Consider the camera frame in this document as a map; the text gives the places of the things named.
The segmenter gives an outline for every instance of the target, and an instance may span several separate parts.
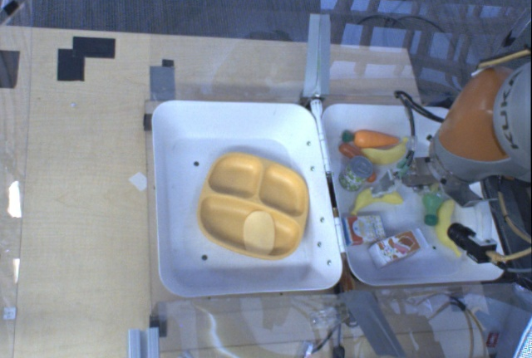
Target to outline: white plastic tray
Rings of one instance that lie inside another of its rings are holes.
[[[431,110],[440,116],[446,113],[446,110],[440,108]],[[416,152],[418,156],[425,156],[428,154],[429,146],[426,137],[429,134],[434,135],[439,124],[417,114],[415,114],[415,121],[418,139]],[[338,210],[340,213],[349,213],[356,194],[343,189],[337,178],[337,174],[347,162],[338,151],[342,131],[370,129],[402,137],[410,134],[410,126],[402,106],[349,104],[328,107],[323,114],[323,126],[327,136]],[[378,168],[377,178],[385,171],[386,168]],[[474,185],[474,189],[480,194],[478,184]],[[397,191],[405,199],[404,204],[399,206],[372,204],[364,211],[379,213],[382,216],[387,235],[420,228],[429,243],[429,248],[402,261],[377,269],[367,252],[368,245],[350,246],[347,248],[349,265],[352,273],[359,280],[373,286],[393,286],[489,281],[502,275],[502,271],[491,263],[477,264],[465,254],[456,257],[450,249],[441,246],[434,234],[434,229],[423,223],[424,208],[421,197],[404,186]],[[493,238],[500,244],[488,203],[477,204],[474,208],[456,206],[453,220],[470,227],[480,238]]]
[[[321,290],[338,281],[342,261],[310,112],[290,104],[167,101],[155,110],[152,127],[159,270],[170,292],[204,297]],[[216,159],[231,151],[278,161],[305,178],[307,227],[285,259],[231,252],[200,231],[196,207],[205,178]]]

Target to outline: yellow divided plate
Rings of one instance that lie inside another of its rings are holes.
[[[293,170],[251,154],[217,159],[205,180],[198,224],[212,242],[237,253],[282,259],[301,242],[308,188]]]

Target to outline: tin can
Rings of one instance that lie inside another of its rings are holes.
[[[364,156],[357,155],[349,160],[338,180],[347,191],[358,191],[372,174],[372,162]]]

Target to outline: yellow banana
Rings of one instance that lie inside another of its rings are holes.
[[[451,249],[456,256],[460,256],[461,252],[455,243],[447,235],[447,229],[451,225],[451,216],[455,211],[455,202],[454,200],[446,200],[441,204],[437,210],[438,215],[438,224],[435,226],[436,236],[440,243],[444,246],[447,246]]]
[[[406,153],[408,138],[391,147],[390,149],[362,149],[362,153],[373,164],[391,164],[397,162]]]
[[[402,204],[403,199],[401,195],[394,191],[393,193],[384,194],[382,197],[373,197],[370,189],[364,189],[361,191],[355,199],[355,206],[353,207],[351,214],[356,215],[358,211],[373,203],[388,203],[388,204]]]

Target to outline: can lid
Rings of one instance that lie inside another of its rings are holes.
[[[349,166],[356,176],[369,178],[373,174],[373,163],[363,155],[356,155],[349,160]]]

